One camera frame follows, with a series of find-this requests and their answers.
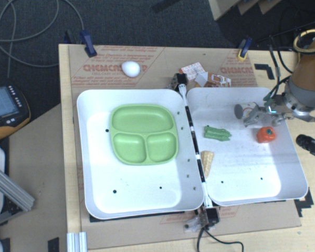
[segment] wooden table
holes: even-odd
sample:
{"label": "wooden table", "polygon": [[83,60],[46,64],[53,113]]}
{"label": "wooden table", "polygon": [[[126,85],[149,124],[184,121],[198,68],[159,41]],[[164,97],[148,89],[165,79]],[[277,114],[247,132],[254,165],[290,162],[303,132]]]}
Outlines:
{"label": "wooden table", "polygon": [[[268,64],[272,68],[270,54],[268,51],[249,51],[251,64]],[[282,53],[283,60],[289,68],[294,68],[297,56],[292,52]],[[61,85],[61,107],[62,126],[64,135],[64,162],[65,162],[65,184],[67,205],[67,232],[81,232],[81,220],[79,210],[76,148],[74,125],[72,122],[73,107],[71,97],[71,75],[69,45],[59,45],[60,58],[60,85]],[[282,78],[288,73],[282,70]],[[258,86],[272,88],[265,72],[255,70]],[[288,127],[294,140],[299,134],[310,135],[315,138],[315,124],[309,124],[297,119],[288,121]],[[241,241],[244,243],[245,251],[312,251],[315,252],[315,157],[309,152],[296,146],[302,167],[310,187],[314,205],[310,209],[302,211],[301,227],[263,232],[251,232],[246,234],[235,234],[222,236],[220,239],[231,242]],[[97,249],[93,251],[196,251],[196,239],[168,241],[144,245],[114,247]],[[201,251],[241,251],[239,245],[226,246],[213,241],[211,238],[203,238]]]}

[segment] food wrapper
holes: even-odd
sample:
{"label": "food wrapper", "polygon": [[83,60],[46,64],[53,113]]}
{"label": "food wrapper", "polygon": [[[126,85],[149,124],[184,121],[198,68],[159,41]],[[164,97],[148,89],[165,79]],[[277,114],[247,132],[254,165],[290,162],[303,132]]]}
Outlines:
{"label": "food wrapper", "polygon": [[197,87],[231,87],[231,79],[214,73],[199,73],[195,79]]}
{"label": "food wrapper", "polygon": [[205,72],[204,68],[199,62],[188,65],[186,67],[182,67],[179,71],[180,73],[184,73],[187,75],[188,81],[193,81],[198,74]]}
{"label": "food wrapper", "polygon": [[214,159],[214,152],[212,151],[201,152],[201,160],[202,160],[203,172],[204,172],[205,178],[208,178],[209,176],[213,159]]}

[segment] blue clamp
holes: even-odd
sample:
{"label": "blue clamp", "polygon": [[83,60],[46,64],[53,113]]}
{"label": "blue clamp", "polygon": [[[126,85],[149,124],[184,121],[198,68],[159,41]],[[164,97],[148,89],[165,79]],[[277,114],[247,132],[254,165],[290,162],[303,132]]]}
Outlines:
{"label": "blue clamp", "polygon": [[251,46],[252,38],[248,37],[245,41],[245,44],[241,47],[241,50],[239,51],[237,55],[237,59],[240,61],[244,61],[247,57],[247,51],[249,47]]}
{"label": "blue clamp", "polygon": [[90,58],[96,56],[97,52],[93,47],[91,35],[87,30],[82,30],[80,32],[80,39],[82,40],[82,43],[86,45],[85,52],[88,54],[88,56]]}

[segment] white cable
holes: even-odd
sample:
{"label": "white cable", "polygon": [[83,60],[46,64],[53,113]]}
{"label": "white cable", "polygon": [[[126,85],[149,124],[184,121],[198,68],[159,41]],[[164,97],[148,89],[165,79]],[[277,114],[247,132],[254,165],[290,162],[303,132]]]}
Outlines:
{"label": "white cable", "polygon": [[[31,64],[29,62],[25,62],[21,59],[18,59],[16,58],[15,56],[12,55],[12,47],[13,47],[13,43],[14,42],[18,42],[18,41],[23,41],[23,40],[28,40],[28,39],[31,39],[31,38],[34,38],[42,33],[44,33],[46,30],[48,30],[52,25],[53,23],[55,22],[55,20],[57,19],[57,16],[58,16],[58,12],[59,12],[59,3],[58,3],[58,0],[56,0],[57,2],[57,9],[56,9],[56,13],[55,13],[55,16],[54,18],[52,19],[52,21],[41,31],[37,32],[36,34],[33,34],[31,36],[27,36],[27,37],[24,37],[24,38],[18,38],[18,39],[15,39],[14,36],[15,36],[15,30],[16,30],[16,23],[17,23],[17,18],[16,18],[16,11],[15,11],[15,7],[13,5],[13,2],[16,1],[16,0],[8,0],[8,3],[6,4],[6,6],[4,7],[4,9],[2,10],[1,14],[0,14],[0,22],[2,21],[2,18],[6,12],[6,10],[11,6],[12,9],[13,9],[13,13],[14,13],[14,27],[13,27],[13,31],[12,31],[12,37],[11,39],[0,39],[0,43],[10,43],[10,48],[9,48],[9,51],[6,51],[1,45],[0,45],[0,50],[8,56],[8,70],[7,70],[7,77],[9,78],[9,73],[10,73],[10,64],[11,64],[11,59],[21,63],[21,64],[24,64],[24,65],[27,65],[27,66],[31,66],[31,67],[36,67],[36,68],[50,68],[50,67],[54,67],[54,66],[57,66],[58,63],[56,64],[51,64],[51,65],[36,65],[36,64]],[[78,15],[78,18],[80,20],[80,24],[81,24],[81,29],[84,29],[84,23],[83,23],[83,20],[78,12],[78,10],[75,8],[75,6],[68,0],[63,0],[65,3],[67,3],[75,12],[76,14]]]}

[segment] electronic device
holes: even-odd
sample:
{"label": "electronic device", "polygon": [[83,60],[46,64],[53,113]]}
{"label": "electronic device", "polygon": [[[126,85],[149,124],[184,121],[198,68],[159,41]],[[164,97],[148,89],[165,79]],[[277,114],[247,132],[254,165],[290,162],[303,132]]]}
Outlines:
{"label": "electronic device", "polygon": [[22,92],[10,82],[0,85],[0,139],[16,132],[29,120],[30,109]]}

